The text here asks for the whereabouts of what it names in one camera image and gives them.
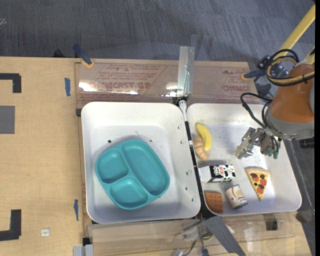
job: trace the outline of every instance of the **can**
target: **can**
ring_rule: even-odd
[[[244,196],[244,193],[242,192],[239,185],[234,185],[233,187],[230,187],[225,191],[225,193],[234,210],[239,209],[248,204],[248,201]]]

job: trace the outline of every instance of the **teal divided plate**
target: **teal divided plate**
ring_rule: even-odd
[[[169,174],[144,141],[127,140],[102,153],[95,172],[111,200],[121,209],[135,210],[161,197],[170,184]]]

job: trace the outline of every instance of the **black corner marker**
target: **black corner marker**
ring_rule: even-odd
[[[11,210],[10,229],[0,231],[0,241],[17,240],[21,236],[21,210]]]
[[[0,73],[0,80],[12,80],[12,92],[20,94],[21,88],[21,75],[18,73]]]

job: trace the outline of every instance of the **floor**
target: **floor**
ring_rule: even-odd
[[[312,0],[1,0],[0,56],[177,60],[193,46],[199,61],[244,61],[252,70],[272,55],[314,4]],[[304,58],[315,24],[293,48]],[[257,86],[265,80],[257,81]],[[315,255],[315,151],[290,143],[307,191],[301,212]]]

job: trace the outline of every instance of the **toy pizza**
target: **toy pizza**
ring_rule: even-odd
[[[259,200],[264,197],[265,188],[267,186],[270,172],[262,168],[248,168],[245,170],[248,175],[251,185],[258,196]]]

